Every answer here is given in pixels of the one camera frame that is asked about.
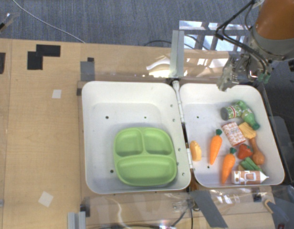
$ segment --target green divided plate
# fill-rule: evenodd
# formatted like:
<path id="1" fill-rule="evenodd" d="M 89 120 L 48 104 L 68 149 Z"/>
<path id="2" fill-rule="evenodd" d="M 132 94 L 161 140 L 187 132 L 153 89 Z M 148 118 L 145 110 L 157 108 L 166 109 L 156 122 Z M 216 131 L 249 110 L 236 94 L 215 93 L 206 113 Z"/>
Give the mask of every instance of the green divided plate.
<path id="1" fill-rule="evenodd" d="M 157 128 L 127 128 L 115 136 L 114 163 L 118 178 L 131 186 L 158 186 L 177 174 L 174 146 Z"/>

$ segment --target paper square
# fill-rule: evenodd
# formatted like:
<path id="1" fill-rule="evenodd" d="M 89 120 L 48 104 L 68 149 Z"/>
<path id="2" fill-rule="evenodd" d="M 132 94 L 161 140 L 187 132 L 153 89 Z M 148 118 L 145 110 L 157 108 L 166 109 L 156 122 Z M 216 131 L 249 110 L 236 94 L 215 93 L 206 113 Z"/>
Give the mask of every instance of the paper square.
<path id="1" fill-rule="evenodd" d="M 61 98 L 61 93 L 62 93 L 62 90 L 54 90 L 53 91 L 53 95 L 52 95 L 52 98 Z"/>
<path id="2" fill-rule="evenodd" d="M 46 207 L 49 207 L 52 200 L 53 200 L 53 195 L 50 195 L 47 192 L 43 192 L 38 202 Z"/>

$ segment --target wooden table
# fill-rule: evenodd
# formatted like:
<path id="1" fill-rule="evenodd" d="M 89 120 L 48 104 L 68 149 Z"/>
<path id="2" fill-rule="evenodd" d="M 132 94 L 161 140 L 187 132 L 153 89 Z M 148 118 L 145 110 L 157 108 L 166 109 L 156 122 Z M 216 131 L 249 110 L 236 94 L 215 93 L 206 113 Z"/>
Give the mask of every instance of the wooden table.
<path id="1" fill-rule="evenodd" d="M 61 56 L 44 57 L 43 70 L 27 70 L 27 52 L 36 51 L 37 44 L 60 45 Z M 86 189 L 81 182 L 76 95 L 80 62 L 93 57 L 100 80 L 109 75 L 113 80 L 148 81 L 146 66 L 169 55 L 170 49 L 0 39 L 0 52 L 6 53 L 5 71 L 0 74 L 0 198 L 4 199 L 0 229 L 65 229 L 68 212 L 79 211 Z M 196 58 L 199 53 L 205 52 L 187 52 Z M 208 54 L 210 58 L 228 58 L 226 52 Z M 197 67 L 189 66 L 190 60 L 185 65 L 189 76 L 220 74 L 207 65 L 197 71 Z M 61 90 L 61 98 L 52 98 L 54 90 Z M 271 198 L 271 188 L 263 190 Z M 44 191 L 53 196 L 49 207 L 38 202 Z M 174 221 L 179 216 L 163 194 L 136 195 L 144 197 L 141 204 L 125 196 L 119 207 L 100 195 L 90 195 L 96 201 L 98 216 L 87 218 L 87 228 L 105 221 L 101 211 L 108 211 L 112 223 L 119 222 L 121 216 L 126 222 L 135 222 L 130 218 L 134 211 L 139 215 L 142 208 L 150 214 L 136 217 L 141 220 L 152 221 L 156 215 Z M 159 206 L 168 209 L 159 211 Z M 273 228 L 271 214 L 262 203 L 253 203 L 252 195 L 242 203 L 219 204 L 218 208 L 230 228 Z M 189 213 L 178 228 L 190 228 Z M 194 212 L 194 228 L 209 228 L 201 212 Z"/>

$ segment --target green can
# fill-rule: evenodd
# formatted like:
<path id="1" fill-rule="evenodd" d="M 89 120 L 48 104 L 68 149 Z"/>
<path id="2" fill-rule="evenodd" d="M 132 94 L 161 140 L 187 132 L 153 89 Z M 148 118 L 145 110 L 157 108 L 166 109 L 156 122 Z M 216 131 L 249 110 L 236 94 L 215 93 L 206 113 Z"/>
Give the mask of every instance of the green can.
<path id="1" fill-rule="evenodd" d="M 238 104 L 222 108 L 220 111 L 223 120 L 230 120 L 242 115 L 242 108 Z"/>

